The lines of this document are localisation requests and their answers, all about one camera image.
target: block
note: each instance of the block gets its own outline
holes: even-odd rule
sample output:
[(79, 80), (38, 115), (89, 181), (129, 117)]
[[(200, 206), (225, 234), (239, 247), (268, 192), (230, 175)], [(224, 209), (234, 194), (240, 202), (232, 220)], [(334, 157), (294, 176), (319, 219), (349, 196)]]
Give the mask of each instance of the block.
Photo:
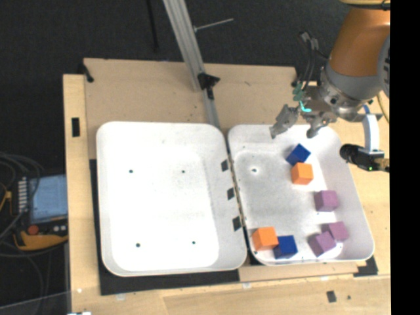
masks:
[(337, 242), (343, 242), (348, 238), (348, 231), (344, 222), (334, 222), (322, 226), (323, 231), (328, 231)]
[(321, 190), (315, 193), (314, 199), (317, 211), (333, 211), (339, 206), (337, 193), (334, 190)]
[(328, 231), (322, 232), (309, 239), (308, 244), (317, 257), (330, 249), (333, 249), (337, 245), (333, 236)]
[(291, 181), (294, 184), (308, 184), (314, 179), (310, 163), (297, 162), (291, 169)]
[(274, 258), (287, 259), (297, 253), (297, 246), (295, 237), (293, 236), (280, 236), (277, 237), (278, 245), (273, 248)]
[(298, 144), (286, 158), (286, 161), (289, 162), (291, 165), (295, 165), (297, 162), (304, 163), (310, 152), (301, 144)]
[(258, 228), (252, 234), (252, 240), (256, 251), (273, 249), (278, 245), (276, 230), (272, 226)]

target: white tray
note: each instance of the white tray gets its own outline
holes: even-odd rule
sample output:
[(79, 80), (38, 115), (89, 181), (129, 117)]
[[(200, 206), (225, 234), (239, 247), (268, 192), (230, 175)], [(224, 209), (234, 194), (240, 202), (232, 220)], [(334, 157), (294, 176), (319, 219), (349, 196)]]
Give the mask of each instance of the white tray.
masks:
[[(256, 252), (265, 265), (312, 263), (316, 261), (362, 261), (374, 250), (373, 238), (346, 162), (340, 157), (342, 143), (329, 127), (307, 138), (309, 125), (295, 125), (275, 139), (268, 125), (238, 125), (228, 134), (233, 170), (239, 190), (248, 238), (259, 227), (274, 226), (278, 236), (294, 235), (298, 253), (288, 259), (275, 259), (272, 251)], [(314, 180), (293, 184), (291, 165), (285, 160), (301, 143), (311, 152)], [(332, 212), (317, 212), (314, 193), (335, 190), (340, 206)], [(320, 233), (323, 223), (343, 221), (349, 239), (316, 257), (308, 237)]]
[(222, 133), (105, 123), (96, 135), (102, 259), (118, 276), (233, 270), (247, 255)]

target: orange cube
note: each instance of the orange cube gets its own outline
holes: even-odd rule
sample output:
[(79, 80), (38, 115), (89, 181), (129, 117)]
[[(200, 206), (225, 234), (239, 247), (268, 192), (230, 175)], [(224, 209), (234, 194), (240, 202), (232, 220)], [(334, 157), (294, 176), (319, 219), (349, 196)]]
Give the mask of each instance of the orange cube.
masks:
[(276, 230), (272, 226), (258, 228), (252, 234), (252, 240), (256, 251), (273, 249), (278, 245)]
[(313, 179), (314, 172), (309, 163), (297, 162), (291, 169), (291, 181), (294, 184), (308, 184)]

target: blue box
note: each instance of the blue box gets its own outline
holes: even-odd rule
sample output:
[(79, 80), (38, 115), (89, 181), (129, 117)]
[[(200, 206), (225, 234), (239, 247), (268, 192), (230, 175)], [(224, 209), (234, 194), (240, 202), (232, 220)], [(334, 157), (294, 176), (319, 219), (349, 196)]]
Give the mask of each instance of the blue box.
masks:
[(293, 236), (280, 236), (277, 237), (278, 245), (273, 248), (274, 257), (276, 259), (287, 259), (297, 253), (297, 246), (295, 237)]
[(309, 155), (310, 152), (304, 146), (297, 144), (295, 149), (293, 149), (289, 156), (286, 158), (286, 161), (291, 165), (295, 165), (297, 162), (304, 163)]

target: wooden table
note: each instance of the wooden table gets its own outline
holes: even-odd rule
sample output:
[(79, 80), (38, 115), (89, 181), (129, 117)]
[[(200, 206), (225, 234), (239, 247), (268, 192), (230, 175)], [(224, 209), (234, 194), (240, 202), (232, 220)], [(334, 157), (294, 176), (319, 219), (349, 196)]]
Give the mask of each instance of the wooden table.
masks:
[[(240, 269), (240, 282), (205, 287), (100, 294), (89, 159), (95, 133), (111, 120), (206, 122), (182, 62), (86, 58), (94, 78), (64, 75), (72, 311), (96, 314), (390, 314), (389, 174), (350, 165), (373, 238), (369, 262), (287, 264)], [(224, 134), (242, 123), (273, 124), (283, 104), (294, 104), (291, 67), (206, 64), (220, 78), (215, 104)], [(380, 94), (386, 113), (389, 100)], [(379, 102), (371, 111), (380, 112)], [(74, 131), (79, 123), (80, 132)], [(331, 124), (343, 143), (364, 145), (361, 123)], [(379, 121), (380, 148), (389, 156), (389, 124)], [(327, 297), (334, 294), (336, 301)]]

